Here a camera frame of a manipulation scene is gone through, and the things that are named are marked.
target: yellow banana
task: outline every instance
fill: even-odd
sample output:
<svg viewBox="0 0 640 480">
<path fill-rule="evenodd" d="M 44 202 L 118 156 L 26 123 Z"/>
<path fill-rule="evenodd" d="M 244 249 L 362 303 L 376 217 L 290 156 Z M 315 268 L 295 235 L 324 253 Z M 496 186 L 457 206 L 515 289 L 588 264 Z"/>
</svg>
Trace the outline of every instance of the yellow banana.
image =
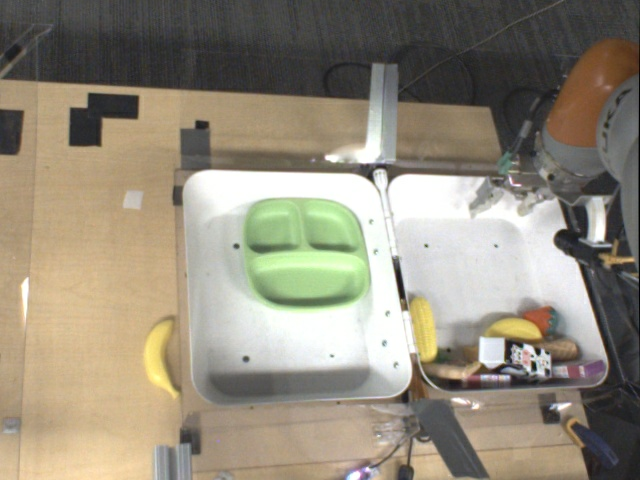
<svg viewBox="0 0 640 480">
<path fill-rule="evenodd" d="M 144 369 L 147 371 L 149 380 L 159 388 L 166 390 L 175 400 L 180 396 L 180 392 L 171 382 L 165 360 L 173 325 L 174 319 L 167 318 L 158 322 L 149 332 L 144 344 Z"/>
<path fill-rule="evenodd" d="M 538 326 L 524 318 L 503 318 L 491 325 L 485 332 L 486 338 L 508 338 L 524 342 L 536 342 L 542 339 Z"/>
<path fill-rule="evenodd" d="M 416 297 L 409 304 L 411 321 L 413 322 L 413 333 L 416 337 L 416 346 L 420 361 L 431 363 L 438 355 L 438 344 L 436 342 L 436 326 L 433 321 L 433 312 L 429 302 Z"/>
</svg>

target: wooden table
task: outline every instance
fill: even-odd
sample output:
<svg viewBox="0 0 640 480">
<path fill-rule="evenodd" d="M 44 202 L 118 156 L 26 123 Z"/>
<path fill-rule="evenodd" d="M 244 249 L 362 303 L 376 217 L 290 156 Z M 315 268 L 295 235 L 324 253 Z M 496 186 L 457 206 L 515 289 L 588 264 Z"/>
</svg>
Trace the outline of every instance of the wooden table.
<svg viewBox="0 0 640 480">
<path fill-rule="evenodd" d="M 89 92 L 138 95 L 138 119 L 105 119 L 102 147 L 70 147 L 69 109 L 85 108 Z M 183 422 L 180 403 L 148 382 L 142 363 L 149 330 L 178 311 L 180 129 L 209 121 L 222 163 L 312 163 L 364 142 L 367 102 L 2 81 L 0 108 L 25 112 L 20 154 L 0 156 L 0 416 L 22 418 L 19 434 L 0 435 L 0 477 L 150 478 L 153 447 L 175 445 Z M 490 170 L 499 156 L 488 109 L 441 105 L 400 104 L 398 151 L 448 171 Z M 143 191 L 140 209 L 123 208 L 130 190 Z M 577 393 L 559 399 L 584 419 Z M 535 399 L 492 403 L 458 411 L 492 478 L 586 478 L 580 451 L 558 425 L 541 423 Z M 265 410 L 251 415 L 253 428 L 241 426 L 252 409 L 202 409 L 223 445 L 194 457 L 198 480 L 222 468 L 238 480 L 338 479 L 387 450 L 373 442 L 368 406 Z M 321 432 L 331 418 L 342 433 Z M 313 435 L 296 434 L 305 424 Z M 274 449 L 296 445 L 276 460 Z M 415 454 L 417 479 L 447 476 L 432 445 Z"/>
</svg>

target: yellow handle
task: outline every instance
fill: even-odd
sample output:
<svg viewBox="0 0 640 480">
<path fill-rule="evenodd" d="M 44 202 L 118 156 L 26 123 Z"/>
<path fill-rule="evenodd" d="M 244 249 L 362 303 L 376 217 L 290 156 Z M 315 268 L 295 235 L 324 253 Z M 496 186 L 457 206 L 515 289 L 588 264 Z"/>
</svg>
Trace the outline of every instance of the yellow handle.
<svg viewBox="0 0 640 480">
<path fill-rule="evenodd" d="M 167 318 L 151 329 L 144 344 L 144 369 L 149 380 L 167 391 L 175 400 L 180 396 L 180 392 L 173 386 L 166 362 L 167 344 L 171 338 L 173 326 L 174 319 Z"/>
</svg>

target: green tray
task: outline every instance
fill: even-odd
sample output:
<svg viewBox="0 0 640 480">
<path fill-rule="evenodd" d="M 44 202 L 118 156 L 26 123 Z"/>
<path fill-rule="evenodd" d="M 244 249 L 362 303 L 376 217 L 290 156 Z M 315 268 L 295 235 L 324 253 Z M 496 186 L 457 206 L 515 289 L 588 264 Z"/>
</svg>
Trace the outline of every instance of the green tray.
<svg viewBox="0 0 640 480">
<path fill-rule="evenodd" d="M 274 308 L 353 304 L 370 284 L 362 230 L 347 207 L 325 199 L 265 199 L 244 224 L 245 271 Z"/>
</svg>

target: yellow corn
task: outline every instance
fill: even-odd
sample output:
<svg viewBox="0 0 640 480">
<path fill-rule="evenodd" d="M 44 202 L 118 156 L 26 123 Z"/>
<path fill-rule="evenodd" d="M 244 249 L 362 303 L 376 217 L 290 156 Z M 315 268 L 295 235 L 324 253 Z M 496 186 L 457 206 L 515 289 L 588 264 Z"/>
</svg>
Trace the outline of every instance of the yellow corn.
<svg viewBox="0 0 640 480">
<path fill-rule="evenodd" d="M 426 299 L 416 297 L 409 304 L 409 312 L 413 321 L 413 333 L 416 336 L 416 346 L 420 361 L 431 363 L 436 360 L 438 355 L 436 326 L 433 322 L 431 305 Z"/>
</svg>

